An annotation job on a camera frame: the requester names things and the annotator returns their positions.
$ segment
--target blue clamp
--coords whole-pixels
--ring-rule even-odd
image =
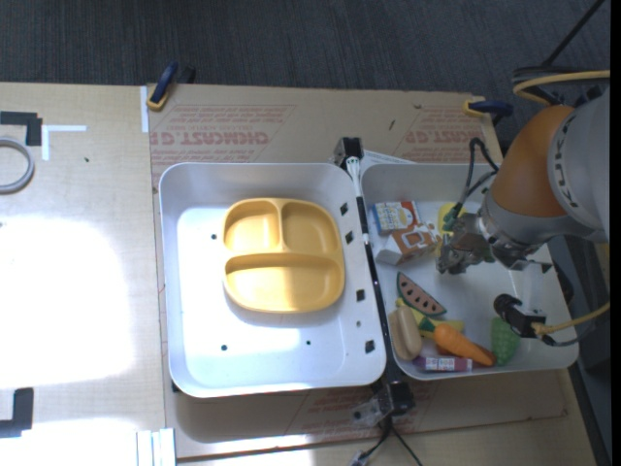
[[[173,77],[179,68],[179,63],[176,60],[171,60],[162,76],[160,76],[155,89],[147,99],[147,106],[152,111],[161,111],[168,100],[168,86],[173,82]]]
[[[482,100],[480,102],[464,102],[464,114],[473,117],[482,117],[483,114],[495,114],[507,117],[513,114],[513,106],[500,100]]]

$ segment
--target small box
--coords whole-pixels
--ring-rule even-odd
[[[380,235],[389,235],[395,230],[408,229],[422,222],[416,204],[411,201],[374,204],[373,214]]]
[[[397,266],[436,251],[441,236],[433,223],[414,224],[393,231],[376,254],[376,260]]]

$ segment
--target toy watermelon slice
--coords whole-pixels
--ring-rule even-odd
[[[399,296],[412,308],[428,317],[441,316],[446,308],[402,272],[397,275]]]

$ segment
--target metal bracket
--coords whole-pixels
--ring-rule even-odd
[[[362,143],[359,138],[341,138],[334,149],[332,160],[337,166],[345,170],[352,177],[352,179],[354,179],[359,178],[360,176],[358,172],[358,163],[363,155],[364,152],[362,150]],[[352,159],[355,159],[355,170],[352,170],[351,167]],[[379,384],[380,388],[376,391],[374,397],[369,402],[355,408],[352,412],[352,416],[353,421],[356,424],[373,426],[389,415],[398,416],[406,413],[409,409],[414,407],[414,397],[409,385],[402,382],[402,372],[392,351],[392,341],[390,339],[388,327],[388,315],[386,314],[386,307],[384,305],[381,288],[379,286],[376,263],[374,261],[371,243],[369,241],[367,210],[364,203],[364,196],[362,194],[362,187],[359,181],[354,181],[354,186],[356,188],[358,215],[365,241],[364,245],[367,255],[367,263],[369,264],[369,271],[374,285],[377,314],[379,316],[386,350],[386,367],[384,369],[383,376],[387,383],[383,383],[381,380],[378,381],[376,384]]]
[[[388,416],[401,416],[414,407],[411,388],[405,382],[383,386],[369,401],[355,407],[351,418],[358,426],[372,427]]]

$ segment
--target toy carrot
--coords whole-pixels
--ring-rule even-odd
[[[496,356],[491,350],[476,344],[450,324],[442,323],[436,326],[434,341],[437,346],[448,350],[453,355],[468,357],[483,366],[493,366],[496,364]]]

